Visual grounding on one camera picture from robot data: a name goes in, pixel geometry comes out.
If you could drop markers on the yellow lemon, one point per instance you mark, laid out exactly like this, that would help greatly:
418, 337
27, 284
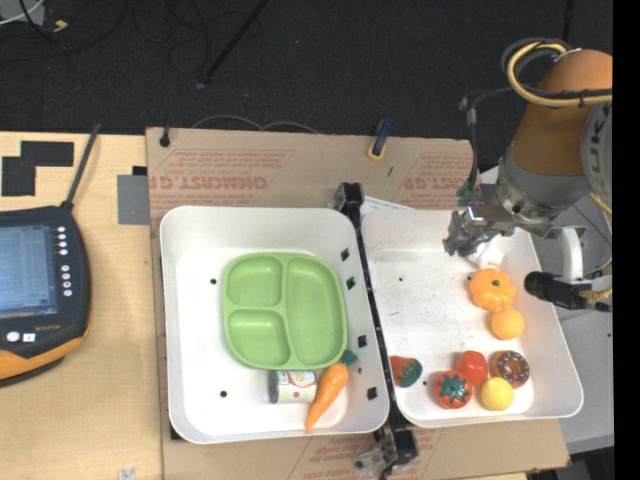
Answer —
497, 394

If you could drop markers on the white plastic tray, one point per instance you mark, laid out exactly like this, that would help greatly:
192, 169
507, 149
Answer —
200, 318
430, 308

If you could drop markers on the green divided plate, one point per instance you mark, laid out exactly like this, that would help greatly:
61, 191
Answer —
310, 308

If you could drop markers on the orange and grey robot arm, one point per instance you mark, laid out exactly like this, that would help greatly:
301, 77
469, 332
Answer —
555, 133

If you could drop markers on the orange fruit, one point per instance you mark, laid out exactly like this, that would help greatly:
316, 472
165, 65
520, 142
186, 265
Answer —
507, 324

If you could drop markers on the red pepper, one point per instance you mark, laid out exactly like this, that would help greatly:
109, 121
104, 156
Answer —
472, 365

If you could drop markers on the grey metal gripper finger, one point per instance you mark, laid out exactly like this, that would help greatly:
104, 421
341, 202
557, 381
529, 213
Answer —
451, 242
472, 244

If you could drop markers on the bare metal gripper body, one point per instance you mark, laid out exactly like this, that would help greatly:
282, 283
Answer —
492, 215

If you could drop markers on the orange pumpkin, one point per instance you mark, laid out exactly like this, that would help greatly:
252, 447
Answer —
492, 290

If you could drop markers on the red strawberry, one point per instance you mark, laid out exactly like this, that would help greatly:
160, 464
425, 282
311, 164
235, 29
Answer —
404, 370

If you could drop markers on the orange carrot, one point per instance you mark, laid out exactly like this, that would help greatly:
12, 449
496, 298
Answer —
327, 390

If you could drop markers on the small white printed can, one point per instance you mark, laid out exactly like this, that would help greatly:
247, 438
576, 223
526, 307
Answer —
295, 387

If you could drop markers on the black cylinder on white bracket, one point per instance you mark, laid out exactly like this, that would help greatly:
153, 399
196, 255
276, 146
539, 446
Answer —
555, 288

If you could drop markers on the brown cardboard board, red print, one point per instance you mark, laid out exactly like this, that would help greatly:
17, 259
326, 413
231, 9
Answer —
280, 178

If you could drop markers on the brown sprinkled doughnut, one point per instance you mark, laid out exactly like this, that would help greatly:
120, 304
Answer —
520, 375

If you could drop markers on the red tomato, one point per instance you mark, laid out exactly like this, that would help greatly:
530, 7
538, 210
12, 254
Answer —
450, 393

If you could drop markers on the white crumpled object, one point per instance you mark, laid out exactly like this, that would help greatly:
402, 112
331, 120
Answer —
487, 257

